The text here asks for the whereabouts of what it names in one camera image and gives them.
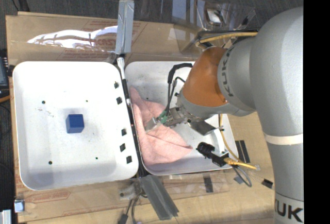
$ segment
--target cardboard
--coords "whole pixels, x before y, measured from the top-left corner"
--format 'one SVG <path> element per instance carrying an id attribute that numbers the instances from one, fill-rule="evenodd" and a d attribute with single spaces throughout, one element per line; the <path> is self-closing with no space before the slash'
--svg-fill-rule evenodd
<path id="1" fill-rule="evenodd" d="M 88 53 L 90 54 L 85 57 L 86 60 L 91 55 L 96 55 L 92 61 L 107 60 L 108 54 L 104 56 L 102 51 L 71 53 L 72 48 L 33 45 L 27 44 L 26 41 L 43 33 L 64 29 L 89 31 L 115 23 L 116 20 L 113 19 L 26 12 L 19 12 L 18 16 L 7 16 L 9 64 L 17 65 L 28 60 L 81 60 L 81 56 Z M 134 61 L 189 61 L 195 59 L 194 56 L 190 57 L 180 53 L 174 38 L 175 32 L 173 32 L 172 24 L 135 22 L 134 31 L 132 53 L 126 56 L 126 64 Z M 106 38 L 113 40 L 115 37 L 109 35 Z M 105 50 L 114 50 L 114 44 L 108 43 L 105 47 Z M 129 187 L 132 182 L 136 181 L 134 179 L 49 191 L 32 191 L 24 186 L 19 174 L 12 78 L 9 78 L 9 82 L 16 197 L 25 199 L 25 211 L 18 213 L 19 223 L 117 223 L 128 205 L 128 200 L 120 196 L 120 190 Z M 274 181 L 274 177 L 258 115 L 253 113 L 246 117 L 231 115 L 228 117 L 235 140 L 245 141 L 252 164 L 258 164 L 261 171 L 246 170 L 253 182 L 252 188 L 238 184 L 234 180 L 236 175 L 232 170 L 161 177 L 165 188 L 179 209 L 177 220 L 180 223 L 272 220 L 274 190 L 262 185 L 262 182 L 264 179 Z M 211 178 L 213 193 L 207 193 L 204 176 Z M 142 221 L 142 223 L 157 222 L 158 220 L 155 211 L 145 198 L 139 199 L 135 212 L 136 220 Z M 161 223 L 177 223 L 177 221 L 172 219 Z M 260 222 L 257 220 L 256 222 L 237 223 L 257 224 Z"/>

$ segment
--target pink towel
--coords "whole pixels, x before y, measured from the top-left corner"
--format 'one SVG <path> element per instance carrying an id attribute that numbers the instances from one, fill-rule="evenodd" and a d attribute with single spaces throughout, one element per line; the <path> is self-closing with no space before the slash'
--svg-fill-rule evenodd
<path id="1" fill-rule="evenodd" d="M 172 163 L 191 152 L 192 147 L 181 136 L 169 127 L 160 125 L 146 133 L 144 126 L 152 117 L 158 117 L 165 107 L 159 103 L 143 100 L 138 91 L 130 87 L 130 97 L 139 144 L 144 164 Z"/>

